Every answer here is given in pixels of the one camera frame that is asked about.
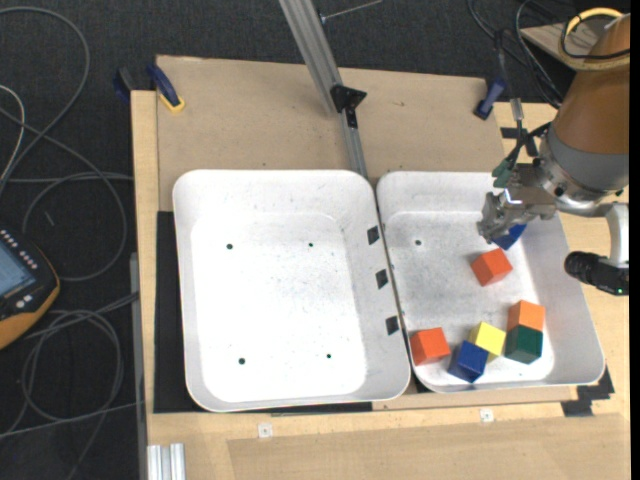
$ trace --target orange block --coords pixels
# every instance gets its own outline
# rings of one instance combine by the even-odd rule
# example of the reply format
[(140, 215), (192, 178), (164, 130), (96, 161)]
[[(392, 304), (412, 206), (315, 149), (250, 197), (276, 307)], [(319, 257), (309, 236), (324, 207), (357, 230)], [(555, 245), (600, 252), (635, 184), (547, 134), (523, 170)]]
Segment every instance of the orange block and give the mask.
[(416, 366), (433, 363), (451, 354), (442, 327), (418, 331), (411, 337), (411, 355)]
[(544, 306), (521, 300), (509, 308), (507, 332), (518, 325), (524, 325), (529, 329), (543, 332), (545, 313), (546, 309)]
[(513, 270), (500, 248), (485, 252), (471, 263), (471, 268), (482, 286), (497, 283)]

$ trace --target wooden block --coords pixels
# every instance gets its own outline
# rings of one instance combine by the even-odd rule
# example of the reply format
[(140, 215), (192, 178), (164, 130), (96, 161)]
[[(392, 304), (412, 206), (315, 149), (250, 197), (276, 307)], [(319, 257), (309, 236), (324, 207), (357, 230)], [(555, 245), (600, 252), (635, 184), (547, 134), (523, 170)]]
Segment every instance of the wooden block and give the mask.
[(451, 356), (447, 371), (459, 379), (475, 382), (484, 373), (488, 358), (489, 352), (465, 340)]
[(469, 341), (489, 352), (489, 360), (502, 354), (507, 333), (487, 322), (480, 322), (469, 333)]
[(507, 331), (518, 325), (524, 325), (529, 329), (544, 331), (544, 317), (546, 309), (544, 306), (521, 300), (509, 308), (509, 318), (507, 319)]
[(434, 363), (451, 354), (442, 327), (418, 331), (411, 337), (413, 364)]
[(520, 363), (533, 363), (542, 355), (542, 332), (518, 325), (507, 333), (504, 356)]
[(497, 283), (513, 270), (500, 248), (482, 253), (471, 263), (471, 269), (482, 286)]

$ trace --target blue clamp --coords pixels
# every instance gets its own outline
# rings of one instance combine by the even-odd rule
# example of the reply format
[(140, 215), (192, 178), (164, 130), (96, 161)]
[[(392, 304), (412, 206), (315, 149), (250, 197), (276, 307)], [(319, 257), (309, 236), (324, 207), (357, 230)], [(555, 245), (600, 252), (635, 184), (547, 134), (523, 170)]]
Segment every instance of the blue clamp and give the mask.
[(479, 118), (486, 120), (489, 117), (489, 114), (491, 114), (493, 104), (498, 100), (506, 88), (507, 83), (502, 78), (496, 78), (496, 80), (491, 84), (491, 87), (489, 87), (487, 96), (478, 103), (478, 106), (475, 108), (473, 113)]
[(160, 92), (160, 100), (173, 113), (181, 112), (185, 106), (184, 100), (178, 95), (171, 81), (155, 64), (147, 64), (147, 74)]

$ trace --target device screen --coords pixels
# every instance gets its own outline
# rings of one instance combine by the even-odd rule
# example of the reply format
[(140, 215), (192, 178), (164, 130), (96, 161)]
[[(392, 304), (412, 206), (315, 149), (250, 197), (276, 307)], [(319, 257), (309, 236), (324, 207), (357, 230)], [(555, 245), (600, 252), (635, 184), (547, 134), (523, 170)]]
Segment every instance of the device screen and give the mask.
[(35, 277), (0, 243), (0, 297), (35, 281)]

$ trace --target metal rod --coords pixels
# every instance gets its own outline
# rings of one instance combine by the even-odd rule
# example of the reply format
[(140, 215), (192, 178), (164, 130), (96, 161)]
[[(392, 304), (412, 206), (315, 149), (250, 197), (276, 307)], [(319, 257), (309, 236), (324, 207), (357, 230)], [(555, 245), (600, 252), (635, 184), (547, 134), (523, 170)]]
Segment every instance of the metal rod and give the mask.
[(350, 9), (345, 9), (344, 11), (334, 12), (333, 14), (327, 14), (327, 15), (321, 14), (320, 21), (324, 24), (327, 22), (327, 20), (330, 20), (331, 18), (342, 16), (343, 14), (349, 14), (355, 11), (360, 11), (362, 9), (366, 9), (367, 7), (372, 7), (374, 5), (378, 5), (381, 3), (382, 3), (382, 0), (374, 0), (373, 2), (368, 2), (366, 4), (358, 5), (357, 7), (351, 7)]
[(311, 77), (316, 84), (325, 109), (334, 113), (340, 120), (342, 136), (345, 141), (351, 170), (367, 177), (367, 170), (362, 153), (360, 134), (356, 127), (347, 122), (345, 111), (336, 113), (331, 96), (331, 89), (342, 85), (336, 61), (324, 35), (320, 18), (312, 0), (279, 0), (284, 15), (289, 22), (293, 37), (298, 43)]

